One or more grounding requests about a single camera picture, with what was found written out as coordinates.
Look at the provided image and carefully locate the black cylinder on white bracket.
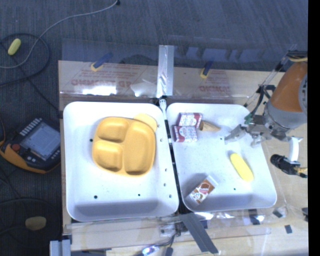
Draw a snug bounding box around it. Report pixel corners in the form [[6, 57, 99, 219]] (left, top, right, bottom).
[[270, 136, 305, 177]]

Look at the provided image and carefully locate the brown toy ice cream cone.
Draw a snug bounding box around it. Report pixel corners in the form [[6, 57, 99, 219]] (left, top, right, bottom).
[[198, 120, 222, 133]]

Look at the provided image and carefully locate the yellow-green rounded toy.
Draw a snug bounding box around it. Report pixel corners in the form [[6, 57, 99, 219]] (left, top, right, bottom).
[[24, 215, 48, 232]]

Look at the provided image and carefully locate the yellow-green oblong toy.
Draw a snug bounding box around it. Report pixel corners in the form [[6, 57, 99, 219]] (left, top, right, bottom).
[[7, 37, 22, 56]]

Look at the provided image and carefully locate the red and white carton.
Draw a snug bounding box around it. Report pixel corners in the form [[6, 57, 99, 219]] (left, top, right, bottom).
[[175, 112, 203, 129], [171, 125, 199, 144]]

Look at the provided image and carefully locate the yellow divided plate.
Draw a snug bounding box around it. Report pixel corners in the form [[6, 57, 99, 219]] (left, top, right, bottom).
[[91, 116, 157, 178]]

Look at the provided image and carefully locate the yellow toy corn cob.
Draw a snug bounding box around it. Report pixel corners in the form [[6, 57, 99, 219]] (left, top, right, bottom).
[[229, 152, 255, 183]]

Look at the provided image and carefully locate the brown and white carton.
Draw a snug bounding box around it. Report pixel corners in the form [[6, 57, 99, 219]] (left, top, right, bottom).
[[188, 174, 219, 206]]

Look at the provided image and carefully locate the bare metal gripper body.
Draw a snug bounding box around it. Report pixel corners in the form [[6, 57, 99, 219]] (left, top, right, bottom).
[[246, 115, 289, 143]]

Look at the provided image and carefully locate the thin black and white rod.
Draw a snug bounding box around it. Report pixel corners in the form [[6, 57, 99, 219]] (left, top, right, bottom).
[[158, 98, 182, 214]]

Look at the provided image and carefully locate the brown cardboard board red print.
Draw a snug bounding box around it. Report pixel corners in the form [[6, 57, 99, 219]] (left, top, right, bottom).
[[57, 59, 309, 256]]

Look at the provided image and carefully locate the white plastic tray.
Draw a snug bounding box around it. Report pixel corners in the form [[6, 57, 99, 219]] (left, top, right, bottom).
[[165, 102, 278, 214], [62, 100, 180, 223]]

